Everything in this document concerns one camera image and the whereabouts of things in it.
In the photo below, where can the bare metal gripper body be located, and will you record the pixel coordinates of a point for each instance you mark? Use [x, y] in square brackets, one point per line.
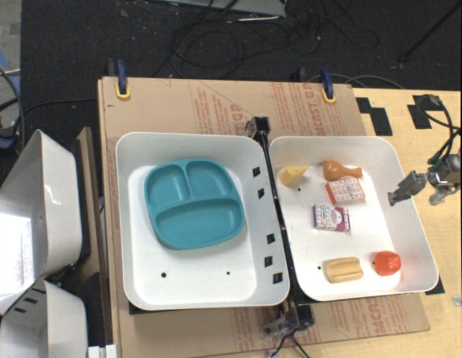
[448, 175]

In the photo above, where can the yellow cheese wedge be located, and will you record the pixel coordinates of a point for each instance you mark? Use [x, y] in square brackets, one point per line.
[291, 175]

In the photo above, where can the blue divided plate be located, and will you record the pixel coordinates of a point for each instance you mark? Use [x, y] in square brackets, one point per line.
[195, 215]

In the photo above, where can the red bell pepper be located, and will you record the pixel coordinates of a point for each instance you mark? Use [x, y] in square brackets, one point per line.
[387, 264]

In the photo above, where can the orange and white carton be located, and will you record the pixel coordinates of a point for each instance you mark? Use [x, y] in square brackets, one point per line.
[345, 191]

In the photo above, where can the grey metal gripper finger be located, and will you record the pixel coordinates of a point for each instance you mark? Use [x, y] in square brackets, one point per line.
[406, 188]

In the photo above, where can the thin black rod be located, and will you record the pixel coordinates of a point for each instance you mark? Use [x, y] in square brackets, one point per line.
[279, 218]

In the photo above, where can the brown chicken drumstick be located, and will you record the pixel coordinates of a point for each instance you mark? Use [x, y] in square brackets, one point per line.
[333, 171]

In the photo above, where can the tan hot dog bun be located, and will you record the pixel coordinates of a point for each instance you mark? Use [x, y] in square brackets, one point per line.
[344, 270]

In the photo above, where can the white plastic tray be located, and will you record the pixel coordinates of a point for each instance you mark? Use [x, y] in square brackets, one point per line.
[369, 237]
[201, 285]

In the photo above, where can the purple and white carton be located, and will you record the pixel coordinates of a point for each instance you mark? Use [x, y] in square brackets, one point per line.
[331, 218]

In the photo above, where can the brown cardboard board red print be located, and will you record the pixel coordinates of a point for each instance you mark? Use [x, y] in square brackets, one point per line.
[201, 106]

